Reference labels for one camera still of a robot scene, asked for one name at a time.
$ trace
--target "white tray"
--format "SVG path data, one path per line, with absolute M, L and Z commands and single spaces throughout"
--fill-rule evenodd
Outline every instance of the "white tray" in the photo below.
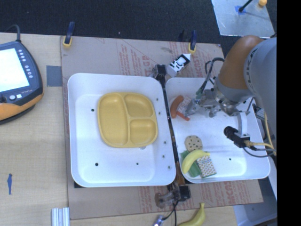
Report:
M 143 148 L 115 148 L 101 138 L 99 98 L 112 92 L 134 92 L 153 103 L 157 139 Z M 141 76 L 78 73 L 68 80 L 71 174 L 83 187 L 163 186 L 176 174 L 172 141 L 160 83 Z
M 166 93 L 169 105 L 178 96 L 195 97 L 196 91 L 204 82 L 203 78 L 172 78 L 166 83 Z M 241 104 L 238 109 L 246 111 L 249 100 Z M 251 136 L 252 142 L 262 142 L 260 129 L 255 114 L 251 108 L 247 115 L 247 133 Z M 186 150 L 185 139 L 187 136 L 196 135 L 203 142 L 203 150 L 210 152 L 210 158 L 217 171 L 217 174 L 207 178 L 197 176 L 190 177 L 188 173 L 184 177 L 192 183 L 222 182 L 245 179 L 260 179 L 268 176 L 270 163 L 267 157 L 257 158 L 250 156 L 243 149 L 238 148 L 233 142 L 226 138 L 224 129 L 232 126 L 238 129 L 238 118 L 230 117 L 224 112 L 218 112 L 213 118 L 209 117 L 209 112 L 201 110 L 191 115 L 190 120 L 186 121 L 180 116 L 172 119 L 177 150 L 180 164 L 182 163 L 181 153 Z M 265 155 L 264 151 L 251 151 L 255 155 Z

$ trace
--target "orange ball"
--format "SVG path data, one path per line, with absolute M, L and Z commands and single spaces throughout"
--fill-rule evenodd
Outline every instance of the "orange ball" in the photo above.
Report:
M 259 0 L 258 4 L 260 6 L 265 6 L 267 4 L 268 0 Z

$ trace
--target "black floor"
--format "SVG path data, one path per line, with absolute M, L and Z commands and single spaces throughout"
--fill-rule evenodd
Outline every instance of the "black floor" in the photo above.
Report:
M 220 35 L 211 0 L 0 0 L 0 4 L 0 32 L 18 24 L 21 33 L 65 35 L 74 21 L 74 36 L 178 41 L 183 30 L 196 30 L 197 42 L 221 44 L 225 56 L 239 38 Z M 277 32 L 277 0 L 268 0 L 266 7 Z

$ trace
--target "cookie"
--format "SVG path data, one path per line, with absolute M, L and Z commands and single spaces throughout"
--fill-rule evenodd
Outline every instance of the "cookie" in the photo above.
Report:
M 187 151 L 192 152 L 197 149 L 203 149 L 203 142 L 198 136 L 188 136 L 185 139 L 185 147 Z

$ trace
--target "sausage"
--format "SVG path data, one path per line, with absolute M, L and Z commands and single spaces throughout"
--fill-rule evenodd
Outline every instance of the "sausage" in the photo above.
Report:
M 184 100 L 183 96 L 177 96 L 174 101 L 172 102 L 170 106 L 170 115 L 171 118 L 176 118 L 177 117 L 177 109 L 180 103 Z

